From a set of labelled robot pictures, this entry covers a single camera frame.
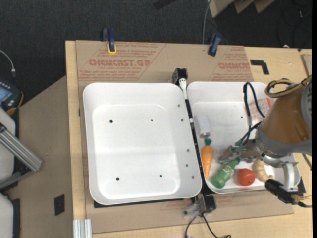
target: white tray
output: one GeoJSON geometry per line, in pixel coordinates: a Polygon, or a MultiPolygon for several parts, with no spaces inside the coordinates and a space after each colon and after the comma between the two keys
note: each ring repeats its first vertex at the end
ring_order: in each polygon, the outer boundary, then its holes
{"type": "Polygon", "coordinates": [[[179,87],[92,83],[83,93],[89,186],[100,204],[196,196],[202,180],[179,87]]]}
{"type": "MultiPolygon", "coordinates": [[[[209,178],[206,183],[208,187],[215,193],[225,194],[241,191],[264,190],[264,183],[259,180],[248,187],[240,186],[234,175],[224,188],[218,189],[211,184],[211,177],[215,175],[221,167],[218,159],[229,145],[233,145],[247,131],[247,114],[243,100],[244,82],[193,82],[187,88],[187,95],[191,105],[193,116],[206,115],[211,126],[211,147],[214,149],[214,155],[209,172],[209,178]]],[[[252,82],[255,89],[257,99],[265,99],[264,93],[266,87],[263,83],[252,82]]],[[[248,88],[248,102],[254,102],[251,89],[248,88]]],[[[197,136],[199,149],[204,147],[204,141],[197,136]]],[[[296,162],[293,155],[283,157],[281,160],[296,162]]],[[[252,170],[253,163],[241,161],[236,169],[248,168],[252,170]]],[[[276,181],[284,184],[284,171],[282,168],[265,167],[269,175],[273,175],[276,181]]],[[[294,167],[295,185],[300,181],[298,167],[294,167]]]]}

